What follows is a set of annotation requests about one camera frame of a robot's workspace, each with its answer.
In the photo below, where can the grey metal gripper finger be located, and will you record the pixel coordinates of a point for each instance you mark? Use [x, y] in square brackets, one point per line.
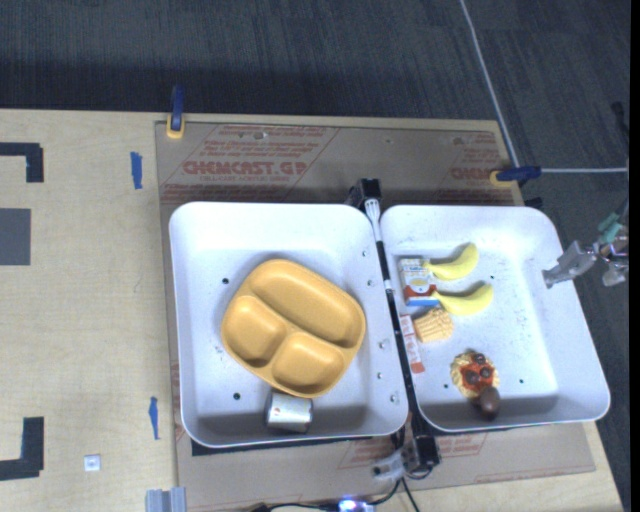
[616, 274]
[575, 257]

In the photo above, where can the brown egg-shaped toy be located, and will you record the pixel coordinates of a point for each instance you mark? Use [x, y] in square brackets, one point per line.
[490, 402]

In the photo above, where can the thin black and white rod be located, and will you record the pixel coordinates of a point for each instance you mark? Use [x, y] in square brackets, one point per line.
[384, 265]

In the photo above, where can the yellow banana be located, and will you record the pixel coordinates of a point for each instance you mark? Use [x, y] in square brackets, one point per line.
[457, 265]
[470, 301]

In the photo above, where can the yellow corn cob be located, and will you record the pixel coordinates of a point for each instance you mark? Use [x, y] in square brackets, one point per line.
[434, 326]

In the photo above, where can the silver can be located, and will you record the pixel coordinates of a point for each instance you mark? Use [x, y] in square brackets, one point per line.
[290, 414]

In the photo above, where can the yellow pizza slice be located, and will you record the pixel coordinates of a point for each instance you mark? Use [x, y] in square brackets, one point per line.
[467, 377]

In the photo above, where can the white plastic tray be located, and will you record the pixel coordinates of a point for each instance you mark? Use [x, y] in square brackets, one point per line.
[540, 340]
[210, 350]

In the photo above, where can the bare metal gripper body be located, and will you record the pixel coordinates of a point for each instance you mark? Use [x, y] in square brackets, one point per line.
[616, 249]

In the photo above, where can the yellow divided plate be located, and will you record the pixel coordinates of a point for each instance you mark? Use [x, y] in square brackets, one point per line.
[300, 300]

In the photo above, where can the white orange and blue carton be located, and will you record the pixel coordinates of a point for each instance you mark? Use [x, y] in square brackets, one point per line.
[416, 285]

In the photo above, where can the brown cardboard board red print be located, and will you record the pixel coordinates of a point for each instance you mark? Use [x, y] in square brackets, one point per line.
[320, 175]

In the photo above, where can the orange packet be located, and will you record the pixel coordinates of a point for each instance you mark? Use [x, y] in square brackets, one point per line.
[412, 345]

